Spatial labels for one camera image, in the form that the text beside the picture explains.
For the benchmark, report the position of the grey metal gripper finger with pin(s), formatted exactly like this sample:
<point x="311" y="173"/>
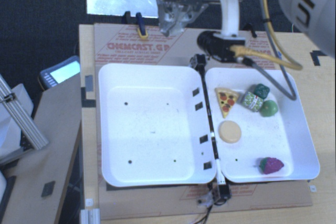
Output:
<point x="165" y="24"/>
<point x="179" y="23"/>

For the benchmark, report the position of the toy pizza slice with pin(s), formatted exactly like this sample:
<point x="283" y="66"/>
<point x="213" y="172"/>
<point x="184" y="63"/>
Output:
<point x="226" y="102"/>

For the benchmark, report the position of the thin black and white rod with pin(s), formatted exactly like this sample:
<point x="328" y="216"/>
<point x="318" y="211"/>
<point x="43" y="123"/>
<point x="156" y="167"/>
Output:
<point x="210" y="115"/>

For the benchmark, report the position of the white plastic tray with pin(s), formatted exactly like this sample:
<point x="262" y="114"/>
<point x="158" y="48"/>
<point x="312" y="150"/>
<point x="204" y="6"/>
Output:
<point x="265" y="139"/>
<point x="152" y="128"/>

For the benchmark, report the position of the dark green cube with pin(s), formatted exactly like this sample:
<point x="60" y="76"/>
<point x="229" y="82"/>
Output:
<point x="262" y="90"/>

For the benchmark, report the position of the green and white can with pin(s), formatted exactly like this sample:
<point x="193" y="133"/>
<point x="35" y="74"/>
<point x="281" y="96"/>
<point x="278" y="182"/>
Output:
<point x="251" y="101"/>

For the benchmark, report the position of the pale yellow round biscuit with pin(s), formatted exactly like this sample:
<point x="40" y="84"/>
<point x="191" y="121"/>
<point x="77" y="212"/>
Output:
<point x="230" y="132"/>

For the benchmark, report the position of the green apple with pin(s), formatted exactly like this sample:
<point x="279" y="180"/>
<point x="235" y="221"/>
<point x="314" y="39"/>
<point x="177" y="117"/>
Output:
<point x="269" y="108"/>

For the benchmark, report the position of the purple grapes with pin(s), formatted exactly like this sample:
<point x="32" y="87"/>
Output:
<point x="271" y="165"/>

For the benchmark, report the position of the black cylinder on white bracket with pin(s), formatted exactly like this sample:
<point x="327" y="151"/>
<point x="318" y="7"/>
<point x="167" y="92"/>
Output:
<point x="229" y="21"/>

